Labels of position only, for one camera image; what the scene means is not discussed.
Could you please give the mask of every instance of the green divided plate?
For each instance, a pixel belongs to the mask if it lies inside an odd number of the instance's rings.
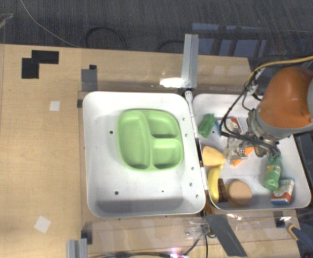
[[[169,169],[184,158],[180,127],[174,116],[160,110],[123,112],[117,123],[119,156],[137,170]]]

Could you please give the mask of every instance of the yellow object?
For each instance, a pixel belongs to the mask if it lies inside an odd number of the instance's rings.
[[[210,197],[214,203],[219,202],[220,193],[219,193],[219,177],[223,165],[214,166],[208,174],[208,186],[210,190]]]
[[[217,149],[205,146],[203,148],[203,163],[208,167],[222,166],[225,162],[224,155]]]
[[[296,226],[294,224],[289,225],[289,227],[287,228],[287,231],[290,233],[290,235],[292,236],[292,238],[294,238],[296,241],[298,241],[298,237],[295,235],[295,233],[293,233],[292,229],[296,228]]]
[[[302,63],[306,61],[311,61],[313,60],[313,55],[307,56],[306,58],[298,58],[298,59],[291,59],[291,60],[280,60],[280,61],[273,61],[273,62],[268,62],[266,64],[263,64],[257,68],[254,69],[254,71],[250,74],[248,78],[248,82],[253,78],[254,74],[263,68],[273,66],[273,65],[283,65],[283,64],[295,64],[295,63]]]

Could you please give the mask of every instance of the green object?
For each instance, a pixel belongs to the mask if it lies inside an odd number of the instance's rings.
[[[201,134],[204,138],[207,138],[210,134],[210,131],[214,127],[215,122],[216,118],[214,114],[206,114],[198,127],[198,133]]]
[[[120,159],[131,169],[170,169],[184,158],[179,124],[165,111],[123,112],[117,123],[117,140]]]
[[[277,190],[281,173],[280,156],[268,157],[264,187],[268,190]]]

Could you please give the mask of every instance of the orange toy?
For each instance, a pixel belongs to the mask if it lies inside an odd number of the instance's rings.
[[[250,153],[252,153],[253,150],[254,150],[253,146],[245,147],[244,153],[248,156]],[[242,160],[235,160],[232,162],[232,166],[237,166],[240,162],[242,162]]]

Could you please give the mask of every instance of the green bottle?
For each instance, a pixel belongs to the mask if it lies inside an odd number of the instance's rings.
[[[269,156],[264,187],[271,191],[277,190],[280,173],[280,156]]]

